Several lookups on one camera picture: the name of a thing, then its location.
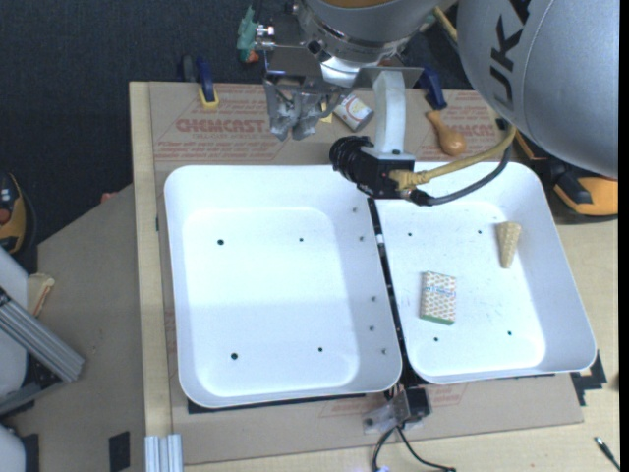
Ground white plastic tray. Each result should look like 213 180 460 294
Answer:
162 163 404 409
367 160 599 385

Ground black block with thin wires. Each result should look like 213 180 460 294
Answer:
362 385 432 435

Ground brown cardboard board red print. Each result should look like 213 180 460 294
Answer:
146 81 586 466

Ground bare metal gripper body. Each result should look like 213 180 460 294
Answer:
263 11 400 92

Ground black cylinder on white bracket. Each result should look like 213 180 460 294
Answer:
328 66 425 199

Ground orange patterned small carton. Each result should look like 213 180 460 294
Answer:
418 269 459 325

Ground thin black and white rod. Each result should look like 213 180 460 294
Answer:
367 196 408 388

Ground white and yellow small can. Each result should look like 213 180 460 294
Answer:
332 91 375 134

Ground beige ice cream cone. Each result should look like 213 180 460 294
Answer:
494 220 524 269

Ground brown toy chicken drumstick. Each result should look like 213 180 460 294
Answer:
425 109 468 157

